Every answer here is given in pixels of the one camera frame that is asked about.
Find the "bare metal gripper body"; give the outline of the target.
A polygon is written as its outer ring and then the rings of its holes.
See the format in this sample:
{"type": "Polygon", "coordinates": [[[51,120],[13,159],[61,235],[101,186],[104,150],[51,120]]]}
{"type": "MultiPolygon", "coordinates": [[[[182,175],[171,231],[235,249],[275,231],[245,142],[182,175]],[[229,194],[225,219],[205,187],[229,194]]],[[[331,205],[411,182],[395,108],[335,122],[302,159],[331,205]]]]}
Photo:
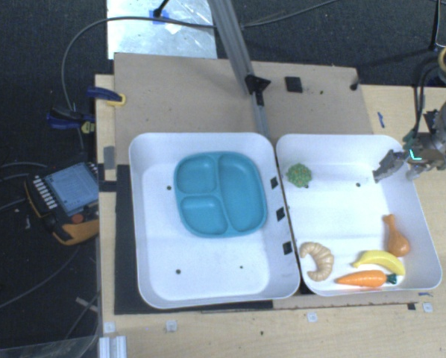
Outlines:
{"type": "Polygon", "coordinates": [[[446,134],[419,133],[409,151],[415,163],[446,169],[446,134]]]}

